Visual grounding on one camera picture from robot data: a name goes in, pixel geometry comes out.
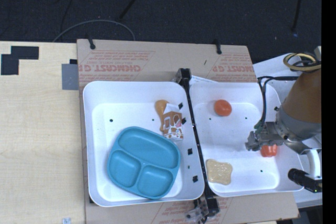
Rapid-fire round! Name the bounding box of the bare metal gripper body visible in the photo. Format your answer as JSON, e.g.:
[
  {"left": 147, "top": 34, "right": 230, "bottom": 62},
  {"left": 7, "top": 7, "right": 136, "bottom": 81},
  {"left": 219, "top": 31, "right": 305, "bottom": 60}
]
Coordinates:
[{"left": 258, "top": 121, "right": 292, "bottom": 146}]

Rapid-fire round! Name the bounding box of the blue divided plate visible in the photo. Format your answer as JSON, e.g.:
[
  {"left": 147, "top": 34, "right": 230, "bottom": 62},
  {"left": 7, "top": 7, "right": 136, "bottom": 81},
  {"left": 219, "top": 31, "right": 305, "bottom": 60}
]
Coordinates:
[{"left": 106, "top": 126, "right": 182, "bottom": 200}]

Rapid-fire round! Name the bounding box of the black cylinder on white bracket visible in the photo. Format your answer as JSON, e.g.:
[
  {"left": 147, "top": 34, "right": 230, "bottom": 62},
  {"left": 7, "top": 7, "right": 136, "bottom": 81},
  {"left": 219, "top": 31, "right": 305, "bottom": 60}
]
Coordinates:
[{"left": 288, "top": 148, "right": 323, "bottom": 194}]

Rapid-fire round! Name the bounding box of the brown cardboard board red print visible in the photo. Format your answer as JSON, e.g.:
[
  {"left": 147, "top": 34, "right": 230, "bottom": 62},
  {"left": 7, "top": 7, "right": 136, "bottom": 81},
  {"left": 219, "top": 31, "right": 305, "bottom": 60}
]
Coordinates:
[{"left": 76, "top": 38, "right": 300, "bottom": 224}]

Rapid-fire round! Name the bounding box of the white printed paper strip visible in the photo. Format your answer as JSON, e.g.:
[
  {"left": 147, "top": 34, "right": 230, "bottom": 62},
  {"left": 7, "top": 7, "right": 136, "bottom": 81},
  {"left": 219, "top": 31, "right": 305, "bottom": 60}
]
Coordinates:
[{"left": 190, "top": 75, "right": 219, "bottom": 84}]

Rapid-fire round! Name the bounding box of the white plastic tray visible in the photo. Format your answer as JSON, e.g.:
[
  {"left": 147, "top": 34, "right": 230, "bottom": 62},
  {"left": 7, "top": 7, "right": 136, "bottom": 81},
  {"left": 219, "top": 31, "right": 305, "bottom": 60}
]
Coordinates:
[
  {"left": 188, "top": 81, "right": 305, "bottom": 198},
  {"left": 82, "top": 80, "right": 205, "bottom": 208}
]

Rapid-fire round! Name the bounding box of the thin black rod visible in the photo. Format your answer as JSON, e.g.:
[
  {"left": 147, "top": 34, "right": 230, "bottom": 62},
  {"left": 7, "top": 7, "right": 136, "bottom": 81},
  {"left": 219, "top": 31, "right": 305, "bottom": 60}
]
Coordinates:
[{"left": 181, "top": 78, "right": 216, "bottom": 202}]

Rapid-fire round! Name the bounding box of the orange toy tomato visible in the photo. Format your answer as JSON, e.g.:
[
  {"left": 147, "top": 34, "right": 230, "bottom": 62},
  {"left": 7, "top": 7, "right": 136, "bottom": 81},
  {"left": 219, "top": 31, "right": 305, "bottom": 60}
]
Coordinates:
[{"left": 213, "top": 99, "right": 233, "bottom": 117}]

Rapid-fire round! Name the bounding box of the pale yellow toy bread slice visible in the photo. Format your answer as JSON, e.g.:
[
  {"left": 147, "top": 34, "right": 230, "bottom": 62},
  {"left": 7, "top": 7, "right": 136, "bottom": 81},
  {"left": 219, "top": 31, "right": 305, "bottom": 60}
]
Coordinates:
[{"left": 205, "top": 159, "right": 233, "bottom": 186}]

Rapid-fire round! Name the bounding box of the brown and white carton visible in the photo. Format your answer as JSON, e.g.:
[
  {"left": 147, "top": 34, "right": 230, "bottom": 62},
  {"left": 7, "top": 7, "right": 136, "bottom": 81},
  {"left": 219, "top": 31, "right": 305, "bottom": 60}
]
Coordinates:
[{"left": 160, "top": 103, "right": 184, "bottom": 141}]

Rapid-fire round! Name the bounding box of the orange toy bell pepper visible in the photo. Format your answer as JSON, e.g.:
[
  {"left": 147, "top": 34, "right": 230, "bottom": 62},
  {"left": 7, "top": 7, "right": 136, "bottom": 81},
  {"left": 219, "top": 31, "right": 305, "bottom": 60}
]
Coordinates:
[{"left": 260, "top": 144, "right": 278, "bottom": 158}]

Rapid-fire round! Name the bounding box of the black block with thin wires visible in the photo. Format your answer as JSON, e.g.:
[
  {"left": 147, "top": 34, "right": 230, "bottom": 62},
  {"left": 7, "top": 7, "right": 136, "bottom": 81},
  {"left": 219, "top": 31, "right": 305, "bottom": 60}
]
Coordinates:
[
  {"left": 175, "top": 68, "right": 192, "bottom": 84},
  {"left": 205, "top": 197, "right": 220, "bottom": 218}
]

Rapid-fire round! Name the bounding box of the brown toy chicken drumstick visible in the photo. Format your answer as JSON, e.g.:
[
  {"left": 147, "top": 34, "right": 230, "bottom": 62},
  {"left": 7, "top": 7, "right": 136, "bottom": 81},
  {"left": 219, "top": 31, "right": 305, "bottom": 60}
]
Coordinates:
[{"left": 154, "top": 99, "right": 170, "bottom": 132}]

